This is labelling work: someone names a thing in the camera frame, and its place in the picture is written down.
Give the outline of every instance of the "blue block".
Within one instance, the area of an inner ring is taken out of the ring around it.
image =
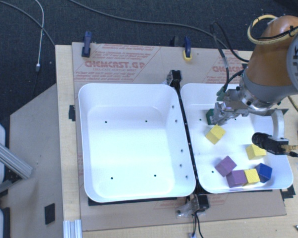
[[[263,163],[258,164],[255,169],[262,183],[267,182],[272,177],[273,169]]]

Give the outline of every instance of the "block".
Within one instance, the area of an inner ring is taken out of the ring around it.
[[[273,169],[263,163],[258,164],[255,169],[262,183],[267,182],[272,177]]]
[[[247,184],[254,184],[260,181],[256,169],[247,169],[244,170],[244,172],[247,179]]]
[[[266,150],[251,144],[246,148],[247,156],[249,160],[258,160],[266,155]]]
[[[219,126],[214,125],[213,128],[206,134],[206,138],[210,140],[214,145],[224,136],[225,130]]]
[[[232,170],[227,176],[227,183],[230,188],[243,186],[247,183],[247,178],[244,170]]]
[[[227,176],[235,167],[236,163],[229,157],[226,156],[216,166],[215,169],[223,176]]]

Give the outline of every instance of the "yellow block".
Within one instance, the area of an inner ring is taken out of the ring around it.
[[[219,126],[214,125],[213,128],[206,134],[206,138],[210,140],[213,144],[216,144],[225,134],[225,130]]]
[[[266,155],[266,150],[251,144],[246,148],[247,156],[249,160],[257,160]]]
[[[247,184],[257,183],[260,181],[260,178],[258,176],[256,169],[247,169],[247,170],[244,170],[244,172],[247,179]]]

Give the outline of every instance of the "purple block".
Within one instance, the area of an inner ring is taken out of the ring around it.
[[[226,179],[230,188],[243,186],[247,183],[247,178],[244,170],[233,170],[226,176]]]
[[[226,156],[215,166],[215,169],[223,176],[227,176],[234,168],[236,163],[229,157]]]
[[[263,163],[258,164],[255,169],[262,183],[267,182],[272,177],[273,169]]]

